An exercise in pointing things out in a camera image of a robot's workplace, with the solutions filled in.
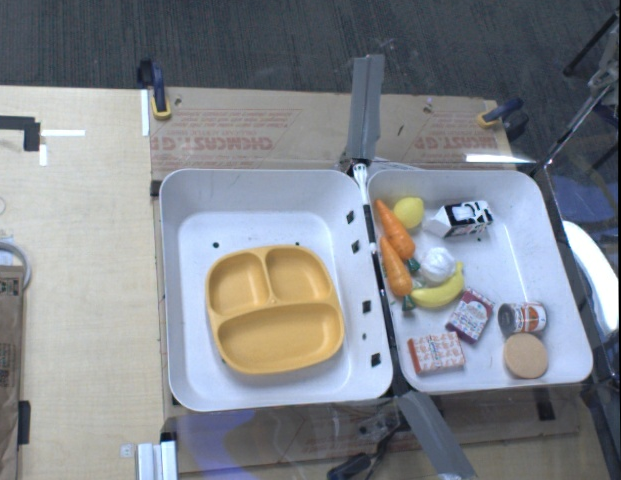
small box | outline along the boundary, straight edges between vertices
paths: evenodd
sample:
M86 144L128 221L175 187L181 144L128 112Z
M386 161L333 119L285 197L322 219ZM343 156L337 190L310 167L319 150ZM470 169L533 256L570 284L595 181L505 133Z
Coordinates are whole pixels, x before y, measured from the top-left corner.
M458 368L466 362L456 332L428 334L408 340L410 357L416 373Z
M446 329L455 331L463 341L474 344L481 336L493 309L494 302L468 288L450 315Z
M441 238L481 233L492 224L492 211L485 201L466 201L442 206L423 229Z

tin can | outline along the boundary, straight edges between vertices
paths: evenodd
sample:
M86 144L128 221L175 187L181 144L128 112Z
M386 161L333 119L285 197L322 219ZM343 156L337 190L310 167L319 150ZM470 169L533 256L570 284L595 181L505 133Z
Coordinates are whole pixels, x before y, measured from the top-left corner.
M502 304L497 320L506 336L519 332L540 332L548 321L546 309L538 302Z

brown paper bag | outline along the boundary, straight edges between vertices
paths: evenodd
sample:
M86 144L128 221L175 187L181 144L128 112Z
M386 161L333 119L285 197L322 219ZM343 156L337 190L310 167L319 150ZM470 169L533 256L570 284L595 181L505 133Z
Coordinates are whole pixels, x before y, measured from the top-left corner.
M23 276L0 266L0 480L17 478Z

white tray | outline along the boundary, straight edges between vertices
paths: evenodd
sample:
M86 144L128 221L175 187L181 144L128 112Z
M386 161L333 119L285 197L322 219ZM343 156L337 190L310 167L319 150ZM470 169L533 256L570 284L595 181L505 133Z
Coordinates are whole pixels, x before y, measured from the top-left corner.
M329 170L186 169L163 181L160 205L168 375L182 405L217 411L370 400L387 391L392 364L361 195L351 178ZM206 273L230 252L296 242L330 272L343 309L343 345L327 361L294 372L238 373L221 361L211 335Z
M565 273L541 192L528 176L516 171L380 171L370 177L370 200L392 208L404 196L421 197L428 219L445 204L483 199L494 222L477 235L442 239L418 226L412 233L419 252L444 246L463 261L466 287L495 302L495 313L479 341L462 342L462 370L417 375L407 347L409 338L445 332L455 303L439 311L404 313L392 294L391 312L401 368L420 391L446 393L517 386L577 383L592 370L592 352ZM377 236L381 224L375 222ZM503 362L504 337L496 309L503 302L539 301L548 312L548 326L539 335L548 349L549 367L534 380L514 378Z

yellow divided plate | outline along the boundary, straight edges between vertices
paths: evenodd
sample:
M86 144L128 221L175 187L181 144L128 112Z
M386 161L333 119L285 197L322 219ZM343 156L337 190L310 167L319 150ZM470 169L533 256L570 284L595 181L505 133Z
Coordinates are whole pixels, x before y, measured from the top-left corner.
M304 368L343 343L332 279L305 247L258 247L218 259L206 278L206 307L221 356L242 373Z

